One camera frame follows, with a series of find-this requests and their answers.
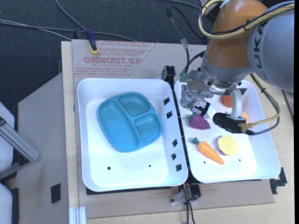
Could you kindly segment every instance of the toy food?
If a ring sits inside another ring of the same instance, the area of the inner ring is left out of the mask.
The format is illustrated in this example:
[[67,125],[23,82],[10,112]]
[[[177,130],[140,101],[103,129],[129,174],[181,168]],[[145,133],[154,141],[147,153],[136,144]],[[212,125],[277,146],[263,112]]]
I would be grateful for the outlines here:
[[204,117],[202,117],[199,114],[193,114],[190,117],[188,117],[189,119],[189,126],[195,129],[209,129],[210,125],[209,123],[205,120]]
[[248,122],[249,122],[249,116],[248,116],[248,114],[245,113],[245,112],[242,112],[242,117],[246,119],[246,124],[248,124]]
[[231,108],[232,107],[232,99],[229,95],[222,95],[221,102],[224,106]]
[[224,164],[223,159],[220,157],[220,155],[207,143],[207,142],[199,142],[197,138],[194,138],[192,140],[192,143],[198,145],[198,150],[205,155],[206,157],[214,160],[215,162],[219,164]]
[[239,145],[232,136],[223,135],[218,139],[219,149],[226,155],[236,154],[239,150]]

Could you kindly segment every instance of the blue divided plate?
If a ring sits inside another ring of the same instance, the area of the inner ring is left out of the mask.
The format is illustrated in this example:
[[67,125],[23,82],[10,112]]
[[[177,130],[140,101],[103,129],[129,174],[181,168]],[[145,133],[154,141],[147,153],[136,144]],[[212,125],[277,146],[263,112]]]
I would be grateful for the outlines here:
[[109,142],[122,152],[140,149],[162,134],[162,122],[152,104],[137,92],[105,100],[98,107],[98,120]]

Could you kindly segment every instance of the black cable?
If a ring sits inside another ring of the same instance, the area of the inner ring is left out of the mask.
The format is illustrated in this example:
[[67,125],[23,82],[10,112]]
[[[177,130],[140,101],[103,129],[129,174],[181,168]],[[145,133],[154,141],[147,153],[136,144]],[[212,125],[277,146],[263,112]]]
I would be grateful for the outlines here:
[[200,34],[198,34],[196,31],[195,31],[195,29],[194,29],[194,27],[191,25],[191,23],[188,21],[188,19],[186,18],[186,16],[185,16],[185,14],[180,10],[180,9],[178,9],[177,7],[170,7],[170,8],[168,8],[168,10],[169,10],[169,14],[171,15],[171,13],[170,13],[170,10],[171,9],[175,9],[182,17],[183,17],[183,19],[185,20],[185,22],[186,22],[186,24],[188,25],[188,27],[189,27],[189,29],[192,31],[192,33],[197,37],[197,38],[199,38],[200,40],[203,40],[204,42],[207,42],[207,40],[206,40],[206,37],[205,36],[201,36]]
[[288,100],[288,98],[287,98],[287,96],[286,96],[285,91],[284,91],[284,90],[281,90],[281,91],[282,91],[282,94],[284,95],[286,105],[287,105],[287,107],[288,107],[288,109],[289,109],[289,112],[290,112],[292,121],[293,121],[293,123],[294,123],[294,114],[293,114],[293,112],[292,112],[292,108],[291,108],[290,102],[289,102],[289,100]]
[[183,37],[183,34],[181,33],[181,31],[179,30],[178,26],[176,25],[176,23],[175,23],[173,17],[169,17],[169,18],[170,18],[170,21],[171,21],[173,27],[175,28],[175,30],[176,30],[178,36],[179,36],[179,38],[180,38],[180,39],[183,39],[183,38],[184,38],[184,37]]
[[185,67],[185,72],[186,72],[186,73],[187,73],[187,71],[188,71],[189,66],[191,65],[191,63],[192,63],[195,59],[197,59],[198,57],[203,57],[205,52],[206,52],[206,51],[202,51],[202,52],[196,54],[190,61],[187,61],[187,65],[186,65],[186,67]]
[[187,206],[190,207],[192,222],[193,222],[193,224],[195,224],[191,203],[189,201],[187,201],[186,204],[187,204]]
[[189,55],[189,49],[188,48],[186,48],[186,55],[187,55],[187,65],[186,65],[186,67],[189,67],[190,55]]
[[186,224],[189,224],[189,205],[187,202],[185,203],[185,205],[186,205],[186,215],[187,215]]

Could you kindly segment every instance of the metal bracket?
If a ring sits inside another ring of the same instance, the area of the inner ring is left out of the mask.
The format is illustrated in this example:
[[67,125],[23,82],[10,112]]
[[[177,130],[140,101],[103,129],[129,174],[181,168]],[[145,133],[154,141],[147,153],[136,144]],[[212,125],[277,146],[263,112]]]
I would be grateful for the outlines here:
[[[6,140],[11,146],[14,147],[26,160],[29,162],[36,162],[39,152],[23,140],[20,135],[2,118],[0,117],[0,136]],[[12,173],[16,172],[17,169],[22,167],[15,163],[4,172],[0,173],[0,180],[8,177]]]
[[69,224],[87,224],[86,207],[70,207]]
[[190,184],[179,193],[169,197],[170,206],[180,206],[187,201],[195,201],[200,197],[200,190],[198,184]]

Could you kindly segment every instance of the toy carrot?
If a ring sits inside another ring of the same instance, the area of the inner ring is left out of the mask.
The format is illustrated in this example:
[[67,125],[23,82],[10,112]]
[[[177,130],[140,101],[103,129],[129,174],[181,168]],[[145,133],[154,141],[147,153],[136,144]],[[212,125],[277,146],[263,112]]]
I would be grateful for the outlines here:
[[216,151],[207,142],[199,142],[197,138],[194,138],[192,140],[192,143],[197,144],[198,150],[206,157],[218,162],[219,164],[224,164],[224,161],[219,156],[219,154],[216,153]]

